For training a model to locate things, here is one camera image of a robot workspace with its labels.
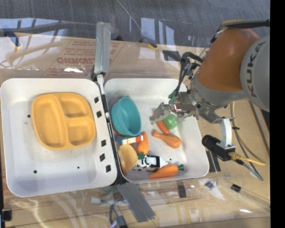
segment brown drumstick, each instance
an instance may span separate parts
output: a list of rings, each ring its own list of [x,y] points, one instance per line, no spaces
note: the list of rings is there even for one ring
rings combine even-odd
[[[154,130],[152,132],[152,136],[160,138],[167,145],[169,145],[170,147],[172,147],[174,149],[180,147],[180,145],[181,145],[181,139],[178,136],[175,136],[175,135],[165,135],[165,134],[162,134],[162,133],[158,132],[157,130]]]

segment yellow divided plate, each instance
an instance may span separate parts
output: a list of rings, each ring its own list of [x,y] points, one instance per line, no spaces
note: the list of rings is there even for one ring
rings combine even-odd
[[[49,93],[32,104],[34,130],[40,143],[51,150],[84,146],[96,136],[87,100],[76,93]]]

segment gray carpet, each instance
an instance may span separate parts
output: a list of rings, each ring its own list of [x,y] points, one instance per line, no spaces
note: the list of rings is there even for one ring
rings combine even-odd
[[[87,24],[110,22],[116,39],[133,42],[140,40],[141,27],[153,21],[153,39],[157,43],[160,43],[157,28],[164,23],[174,30],[175,45],[204,47],[225,20],[269,19],[270,0],[0,0],[0,19],[22,18]],[[94,37],[89,26],[74,23],[66,26],[68,36]],[[25,30],[40,33],[50,28],[19,29]],[[256,32],[262,37],[269,29],[257,28]],[[269,123],[269,114],[265,116]],[[1,190],[0,181],[0,211],[3,207]]]

